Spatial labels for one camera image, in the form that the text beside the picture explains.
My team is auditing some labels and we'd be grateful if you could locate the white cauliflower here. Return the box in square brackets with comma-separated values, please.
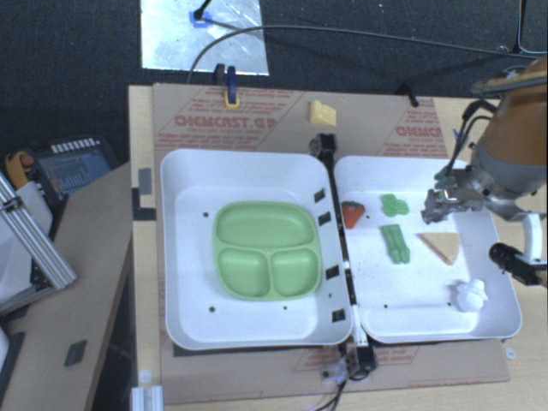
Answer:
[454, 278, 489, 313]

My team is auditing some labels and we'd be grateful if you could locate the green divided plate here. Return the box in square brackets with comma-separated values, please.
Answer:
[212, 200, 323, 302]

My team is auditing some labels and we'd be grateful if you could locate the white plastic tray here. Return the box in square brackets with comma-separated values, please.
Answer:
[332, 155, 523, 344]
[160, 147, 354, 351]

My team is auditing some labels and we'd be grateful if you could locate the brown cardboard board red print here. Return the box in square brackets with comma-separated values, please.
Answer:
[152, 82, 511, 406]

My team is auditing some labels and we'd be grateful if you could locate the thin black and white rod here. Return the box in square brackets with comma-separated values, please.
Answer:
[325, 154, 368, 350]

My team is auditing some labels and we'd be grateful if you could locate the tan triangular sandwich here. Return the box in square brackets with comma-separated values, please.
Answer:
[418, 231, 460, 266]

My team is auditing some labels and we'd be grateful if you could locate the yellow cheese wedge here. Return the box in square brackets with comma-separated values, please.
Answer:
[308, 99, 337, 127]

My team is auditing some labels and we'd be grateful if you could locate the green broccoli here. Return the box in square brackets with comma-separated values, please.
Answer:
[380, 193, 410, 218]

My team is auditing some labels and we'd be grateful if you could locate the red strawberry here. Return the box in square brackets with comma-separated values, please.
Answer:
[341, 200, 366, 229]

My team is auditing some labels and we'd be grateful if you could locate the black block with thin wires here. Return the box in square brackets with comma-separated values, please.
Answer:
[309, 133, 339, 160]
[342, 343, 378, 381]

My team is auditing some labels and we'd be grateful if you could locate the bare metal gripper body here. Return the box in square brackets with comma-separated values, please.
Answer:
[443, 170, 496, 214]

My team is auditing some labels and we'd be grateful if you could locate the black cylinder on white bracket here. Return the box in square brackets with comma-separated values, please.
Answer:
[489, 211, 548, 289]

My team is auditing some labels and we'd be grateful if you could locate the green asparagus bundle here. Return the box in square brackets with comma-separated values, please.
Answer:
[380, 223, 411, 265]

